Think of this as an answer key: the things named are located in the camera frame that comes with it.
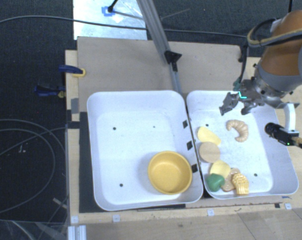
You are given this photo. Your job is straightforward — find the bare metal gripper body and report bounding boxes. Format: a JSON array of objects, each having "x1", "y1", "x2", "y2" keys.
[{"x1": 237, "y1": 78, "x2": 287, "y2": 109}]

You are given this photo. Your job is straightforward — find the beige toy croissant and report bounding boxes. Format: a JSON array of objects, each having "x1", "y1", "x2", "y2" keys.
[{"x1": 225, "y1": 119, "x2": 249, "y2": 143}]

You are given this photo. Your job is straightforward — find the yellow toy crisp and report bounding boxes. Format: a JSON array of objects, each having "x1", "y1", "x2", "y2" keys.
[
  {"x1": 209, "y1": 159, "x2": 231, "y2": 179},
  {"x1": 197, "y1": 126, "x2": 222, "y2": 146}
]

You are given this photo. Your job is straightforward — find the white plastic tray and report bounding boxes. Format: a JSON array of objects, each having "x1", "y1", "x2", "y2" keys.
[
  {"x1": 185, "y1": 90, "x2": 300, "y2": 200},
  {"x1": 86, "y1": 90, "x2": 204, "y2": 212}
]

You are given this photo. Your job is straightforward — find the tan round biscuit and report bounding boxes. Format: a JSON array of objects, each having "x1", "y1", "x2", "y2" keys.
[{"x1": 198, "y1": 141, "x2": 221, "y2": 164}]

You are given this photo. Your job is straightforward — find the yellow toy fries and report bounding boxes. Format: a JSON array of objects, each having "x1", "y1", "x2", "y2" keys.
[{"x1": 231, "y1": 172, "x2": 250, "y2": 196}]

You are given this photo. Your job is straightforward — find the tan toy biscuit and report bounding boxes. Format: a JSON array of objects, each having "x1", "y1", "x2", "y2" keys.
[{"x1": 220, "y1": 167, "x2": 241, "y2": 193}]

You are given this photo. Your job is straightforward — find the green toy pepper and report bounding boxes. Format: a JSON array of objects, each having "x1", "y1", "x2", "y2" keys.
[{"x1": 206, "y1": 173, "x2": 226, "y2": 193}]

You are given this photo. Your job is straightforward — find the yellow bowl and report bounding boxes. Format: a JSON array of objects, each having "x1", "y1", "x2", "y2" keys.
[{"x1": 147, "y1": 150, "x2": 193, "y2": 195}]

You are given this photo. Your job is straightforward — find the brown cardboard board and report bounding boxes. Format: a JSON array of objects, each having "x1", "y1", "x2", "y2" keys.
[{"x1": 76, "y1": 36, "x2": 293, "y2": 214}]

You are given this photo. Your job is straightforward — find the black cylinder on white bracket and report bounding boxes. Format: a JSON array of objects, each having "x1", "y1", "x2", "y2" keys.
[{"x1": 264, "y1": 102, "x2": 300, "y2": 147}]

